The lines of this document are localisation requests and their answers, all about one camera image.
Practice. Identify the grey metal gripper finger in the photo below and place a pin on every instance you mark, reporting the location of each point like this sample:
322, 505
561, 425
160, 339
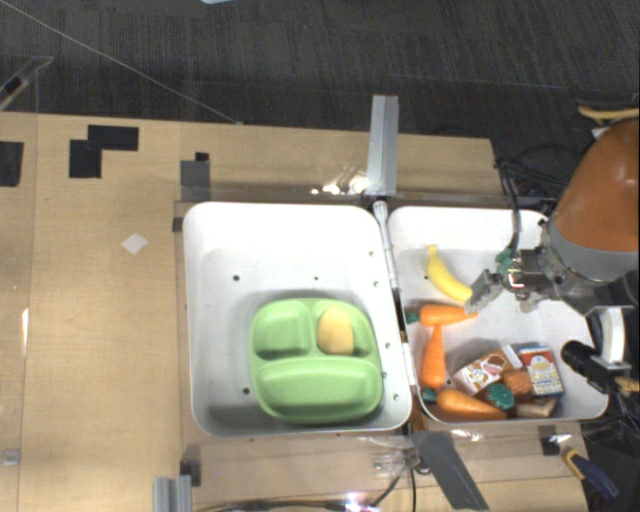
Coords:
482, 292
532, 302

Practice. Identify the brown biscuit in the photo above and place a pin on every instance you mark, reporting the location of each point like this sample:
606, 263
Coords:
519, 385

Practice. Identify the black cylinder on white bracket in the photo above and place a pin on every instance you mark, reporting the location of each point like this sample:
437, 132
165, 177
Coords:
592, 362

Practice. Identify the red and blue carton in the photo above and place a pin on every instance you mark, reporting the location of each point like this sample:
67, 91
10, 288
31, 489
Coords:
542, 372

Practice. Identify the brown and white carton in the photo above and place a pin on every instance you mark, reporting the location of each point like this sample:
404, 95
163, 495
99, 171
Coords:
482, 372

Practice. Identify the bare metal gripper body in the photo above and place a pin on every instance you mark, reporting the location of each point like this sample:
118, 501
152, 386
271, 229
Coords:
530, 272

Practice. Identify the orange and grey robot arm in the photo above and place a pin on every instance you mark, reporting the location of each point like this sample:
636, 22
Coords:
602, 200

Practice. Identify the orange carrot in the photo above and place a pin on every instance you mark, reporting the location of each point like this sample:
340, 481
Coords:
433, 360
442, 314
467, 404

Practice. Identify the yellow banana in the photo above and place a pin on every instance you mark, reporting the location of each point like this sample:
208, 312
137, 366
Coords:
445, 280

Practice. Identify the tan bread slice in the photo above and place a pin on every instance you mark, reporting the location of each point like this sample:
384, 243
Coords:
537, 408

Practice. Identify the white plastic tray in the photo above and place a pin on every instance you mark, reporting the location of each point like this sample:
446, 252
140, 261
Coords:
225, 350
500, 330

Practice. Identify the green divided plate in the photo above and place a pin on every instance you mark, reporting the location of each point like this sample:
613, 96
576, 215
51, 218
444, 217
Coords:
310, 385

